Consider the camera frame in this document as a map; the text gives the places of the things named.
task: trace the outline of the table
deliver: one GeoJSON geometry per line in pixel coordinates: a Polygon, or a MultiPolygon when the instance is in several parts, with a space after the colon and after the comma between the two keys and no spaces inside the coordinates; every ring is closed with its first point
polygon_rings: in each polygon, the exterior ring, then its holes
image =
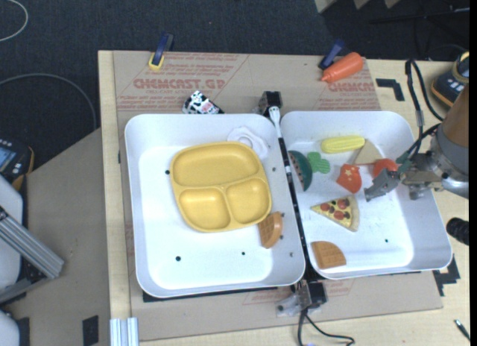
{"type": "MultiPolygon", "coordinates": [[[[297,59],[289,57],[288,61],[297,59]]],[[[310,61],[319,63],[319,57],[309,56],[310,61]]],[[[277,56],[267,59],[273,63],[277,56]]],[[[402,85],[406,93],[404,61],[368,60],[371,75],[376,78],[393,78],[402,85]]],[[[129,318],[131,305],[129,280],[124,240],[124,212],[121,190],[121,169],[118,164],[119,133],[116,114],[115,74],[113,52],[98,53],[99,81],[101,95],[101,131],[104,162],[104,197],[107,226],[107,254],[110,290],[110,317],[129,318]]],[[[427,84],[429,81],[449,69],[449,63],[418,62],[427,84]]],[[[417,135],[414,107],[411,99],[397,102],[391,89],[378,88],[377,94],[382,110],[391,110],[408,120],[417,135]]],[[[422,95],[418,94],[424,110],[426,126],[430,127],[437,120],[425,108],[422,95]]],[[[451,217],[468,220],[468,200],[449,192],[435,193],[437,205],[445,221],[451,217]]],[[[410,312],[382,317],[359,318],[343,321],[329,321],[320,327],[331,334],[352,336],[357,345],[466,345],[467,340],[458,331],[453,321],[458,318],[470,328],[470,273],[469,248],[451,239],[461,279],[453,285],[445,285],[443,309],[410,312]]],[[[259,330],[219,333],[214,335],[193,336],[178,339],[166,339],[142,342],[141,345],[295,345],[297,326],[272,327],[259,330]]],[[[311,326],[306,325],[303,338],[308,342],[326,344],[311,326]]]]}

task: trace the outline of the white tray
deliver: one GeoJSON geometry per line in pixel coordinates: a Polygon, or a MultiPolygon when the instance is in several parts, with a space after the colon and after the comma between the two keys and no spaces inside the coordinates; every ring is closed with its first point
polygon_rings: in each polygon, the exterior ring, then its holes
{"type": "Polygon", "coordinates": [[[452,249],[432,192],[427,190],[422,198],[413,201],[408,196],[408,188],[400,184],[387,195],[366,202],[364,188],[372,184],[370,166],[359,169],[362,188],[355,194],[360,212],[357,232],[310,210],[313,205],[350,194],[336,180],[341,166],[352,162],[356,153],[324,154],[321,142],[334,136],[360,135],[369,139],[382,157],[396,159],[414,141],[403,117],[383,111],[294,111],[283,117],[281,127],[289,151],[303,154],[318,151],[331,163],[329,174],[313,174],[312,185],[305,192],[293,173],[310,260],[319,274],[341,279],[432,270],[449,264],[452,249]],[[320,269],[311,248],[315,241],[336,244],[347,264],[320,269]]]}
{"type": "Polygon", "coordinates": [[[305,258],[285,170],[272,123],[256,114],[143,114],[125,128],[133,213],[136,276],[159,298],[288,286],[305,270],[305,258]],[[285,213],[283,237],[261,246],[257,225],[202,233],[184,222],[165,173],[183,148],[220,142],[247,126],[270,146],[262,164],[272,196],[271,212],[285,213]]]}

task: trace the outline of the cardboard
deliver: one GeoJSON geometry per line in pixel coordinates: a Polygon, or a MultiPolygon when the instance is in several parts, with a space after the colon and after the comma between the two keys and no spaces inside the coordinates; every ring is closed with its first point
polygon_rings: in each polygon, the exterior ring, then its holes
{"type": "MultiPolygon", "coordinates": [[[[250,113],[264,91],[280,91],[282,114],[292,110],[380,110],[366,61],[357,74],[332,84],[319,81],[317,56],[248,54],[165,54],[159,72],[148,66],[147,51],[114,51],[120,158],[126,159],[124,126],[140,113],[181,113],[196,89],[225,113],[250,113]]],[[[156,301],[145,297],[134,265],[133,225],[126,162],[121,162],[125,233],[133,316],[142,341],[296,324],[277,314],[277,301],[290,287],[228,292],[156,301]]],[[[328,302],[312,314],[318,321],[357,318],[442,307],[430,271],[325,280],[328,302]]]]}

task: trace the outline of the toy pizza slice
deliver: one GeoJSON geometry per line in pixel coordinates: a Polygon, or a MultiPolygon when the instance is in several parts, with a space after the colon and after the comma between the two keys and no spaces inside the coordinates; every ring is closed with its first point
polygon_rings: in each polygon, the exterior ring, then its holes
{"type": "Polygon", "coordinates": [[[352,232],[358,230],[359,209],[358,202],[353,195],[317,204],[312,207],[312,210],[352,232]]]}

